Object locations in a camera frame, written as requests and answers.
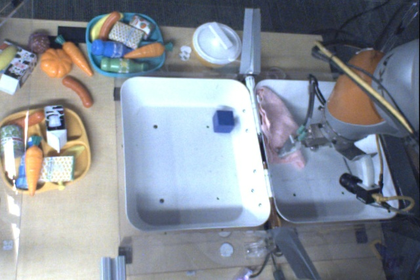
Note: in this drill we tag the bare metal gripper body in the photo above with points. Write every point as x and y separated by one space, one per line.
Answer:
320 136

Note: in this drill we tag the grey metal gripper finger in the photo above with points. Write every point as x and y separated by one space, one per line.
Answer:
295 143
285 150

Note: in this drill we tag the pink toy meat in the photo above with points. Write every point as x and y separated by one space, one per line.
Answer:
275 121

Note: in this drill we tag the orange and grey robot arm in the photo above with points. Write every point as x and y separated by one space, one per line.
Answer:
354 101

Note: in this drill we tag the white plastic tray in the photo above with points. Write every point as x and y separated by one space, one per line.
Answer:
315 187
183 167

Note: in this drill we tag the blue cube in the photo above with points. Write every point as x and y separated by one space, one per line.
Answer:
223 121

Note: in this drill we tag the white lidded yellow bowl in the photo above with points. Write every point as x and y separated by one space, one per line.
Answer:
216 42

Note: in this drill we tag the small white object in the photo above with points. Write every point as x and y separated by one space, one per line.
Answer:
185 53

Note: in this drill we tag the orange carrot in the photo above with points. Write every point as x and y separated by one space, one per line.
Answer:
77 57
33 164
146 50

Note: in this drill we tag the green bottle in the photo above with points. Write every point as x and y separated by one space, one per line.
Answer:
121 65

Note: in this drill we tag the orange print can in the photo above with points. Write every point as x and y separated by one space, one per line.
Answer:
142 25

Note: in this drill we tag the patterned carton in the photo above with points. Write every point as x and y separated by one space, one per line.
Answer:
126 34
57 168

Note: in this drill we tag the blue bottle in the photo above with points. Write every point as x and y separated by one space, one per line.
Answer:
21 178
108 48

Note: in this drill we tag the yellow divided plate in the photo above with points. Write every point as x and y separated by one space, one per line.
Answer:
78 141

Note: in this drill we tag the blue divided plate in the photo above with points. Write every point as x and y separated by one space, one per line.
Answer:
95 62

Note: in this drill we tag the orange brown sausage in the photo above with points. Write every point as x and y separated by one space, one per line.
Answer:
110 23
78 92
33 118

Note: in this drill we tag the cow print carton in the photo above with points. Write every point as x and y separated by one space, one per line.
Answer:
19 70
55 128

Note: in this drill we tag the orange pumpkin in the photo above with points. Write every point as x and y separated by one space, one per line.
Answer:
55 63

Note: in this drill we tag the dark purple grapes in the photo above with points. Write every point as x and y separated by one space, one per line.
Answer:
38 42

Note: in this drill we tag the green print can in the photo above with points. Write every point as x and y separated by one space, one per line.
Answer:
11 144

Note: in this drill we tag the yellow green banana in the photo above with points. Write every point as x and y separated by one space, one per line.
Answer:
6 57

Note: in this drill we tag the black cylinder on white bracket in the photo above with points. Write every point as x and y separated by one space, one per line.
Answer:
364 173

